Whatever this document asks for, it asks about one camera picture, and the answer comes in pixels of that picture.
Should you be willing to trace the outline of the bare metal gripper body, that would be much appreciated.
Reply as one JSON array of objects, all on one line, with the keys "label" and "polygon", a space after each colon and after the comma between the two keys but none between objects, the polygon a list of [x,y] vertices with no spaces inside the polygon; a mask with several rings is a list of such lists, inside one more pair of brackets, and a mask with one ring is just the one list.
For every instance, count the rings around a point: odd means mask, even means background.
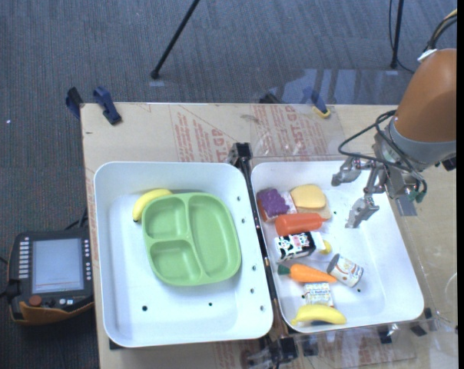
[{"label": "bare metal gripper body", "polygon": [[417,216],[416,204],[424,199],[427,190],[421,165],[403,152],[391,127],[377,128],[374,140],[373,150],[382,165],[380,185],[396,202],[400,215]]}]

